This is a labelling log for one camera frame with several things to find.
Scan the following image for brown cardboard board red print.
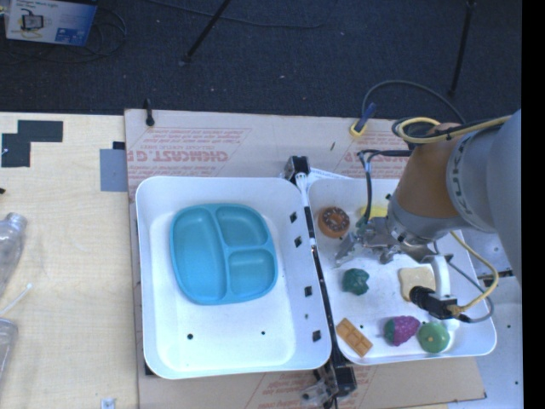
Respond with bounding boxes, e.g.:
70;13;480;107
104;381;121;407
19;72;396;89
123;108;487;409

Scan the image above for white plastic tray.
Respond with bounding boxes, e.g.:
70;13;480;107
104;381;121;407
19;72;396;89
135;176;333;381
307;178;498;366

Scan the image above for orange biscuit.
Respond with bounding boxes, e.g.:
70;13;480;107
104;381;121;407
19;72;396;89
335;317;375;359

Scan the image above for clear plastic bottle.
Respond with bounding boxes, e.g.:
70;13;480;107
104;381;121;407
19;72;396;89
0;211;29;298

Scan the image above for white plastic strip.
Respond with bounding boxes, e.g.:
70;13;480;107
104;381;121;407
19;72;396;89
0;282;34;316

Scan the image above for pale yellow bread slice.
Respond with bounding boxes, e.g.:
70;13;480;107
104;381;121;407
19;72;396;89
398;265;437;303

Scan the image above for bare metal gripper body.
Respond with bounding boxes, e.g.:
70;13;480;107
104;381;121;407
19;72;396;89
356;217;434;258

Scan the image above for blue and white carton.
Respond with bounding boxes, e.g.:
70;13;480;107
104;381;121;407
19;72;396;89
3;0;101;48

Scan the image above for black cylinder on white bracket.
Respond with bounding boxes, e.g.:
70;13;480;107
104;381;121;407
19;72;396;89
408;253;459;321

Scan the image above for green broccoli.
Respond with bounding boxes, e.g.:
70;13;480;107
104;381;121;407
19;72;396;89
341;268;371;297

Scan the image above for green round fruit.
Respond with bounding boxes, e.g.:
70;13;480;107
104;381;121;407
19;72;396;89
416;320;451;354

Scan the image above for yellow banana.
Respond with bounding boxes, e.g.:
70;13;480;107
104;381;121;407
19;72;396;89
356;204;390;223

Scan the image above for blue divided plate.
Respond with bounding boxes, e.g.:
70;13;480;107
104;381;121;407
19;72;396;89
169;203;279;306

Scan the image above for purple grapes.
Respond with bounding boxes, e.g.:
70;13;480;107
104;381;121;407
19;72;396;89
383;315;422;348

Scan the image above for thin black and white rod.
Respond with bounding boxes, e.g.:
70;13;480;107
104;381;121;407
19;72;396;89
295;171;344;368

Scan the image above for black block with thin wires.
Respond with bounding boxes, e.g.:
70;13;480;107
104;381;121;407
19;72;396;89
283;155;311;182
313;363;359;400

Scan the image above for brown doughnut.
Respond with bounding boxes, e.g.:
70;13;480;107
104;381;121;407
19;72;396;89
317;206;352;240

